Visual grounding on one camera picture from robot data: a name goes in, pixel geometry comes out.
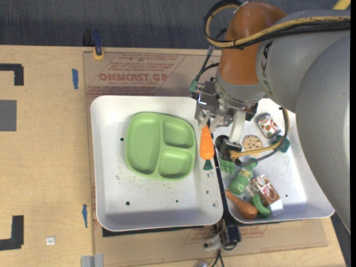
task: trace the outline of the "table surface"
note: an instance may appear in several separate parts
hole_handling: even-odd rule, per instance
[[[120,50],[205,54],[201,50]],[[0,251],[4,266],[80,266],[82,255],[95,254],[84,51],[88,48],[0,46],[0,63],[24,66],[24,86],[14,86],[13,72],[0,71],[0,100],[17,100],[16,132],[0,132],[0,239],[10,237],[12,216],[24,216],[24,244],[21,249]],[[76,90],[72,69],[78,70]],[[227,256],[224,264],[345,266],[331,220],[318,221],[328,246]],[[55,245],[46,245],[48,236],[56,237]],[[152,266],[197,266],[199,262]]]

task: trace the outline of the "toy cucumber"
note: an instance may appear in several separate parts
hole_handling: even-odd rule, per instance
[[[251,198],[251,203],[257,208],[258,214],[261,217],[268,217],[271,214],[270,209],[262,204],[260,195],[258,193],[255,193],[255,195]]]

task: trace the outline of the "black tape corner marker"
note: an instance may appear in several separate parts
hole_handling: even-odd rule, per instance
[[[23,86],[23,66],[19,63],[0,63],[0,71],[13,71],[13,84]]]
[[[20,249],[23,245],[23,216],[12,216],[11,237],[0,239],[0,251]]]

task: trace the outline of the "soda can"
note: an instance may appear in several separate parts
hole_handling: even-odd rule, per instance
[[[281,129],[270,114],[261,117],[258,120],[258,126],[262,130],[265,137],[267,137],[267,139],[271,139],[281,132]]]

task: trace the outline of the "green tray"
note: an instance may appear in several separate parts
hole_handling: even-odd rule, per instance
[[[141,176],[181,180],[193,169],[195,150],[194,130],[180,118],[142,112],[128,125],[125,161]]]

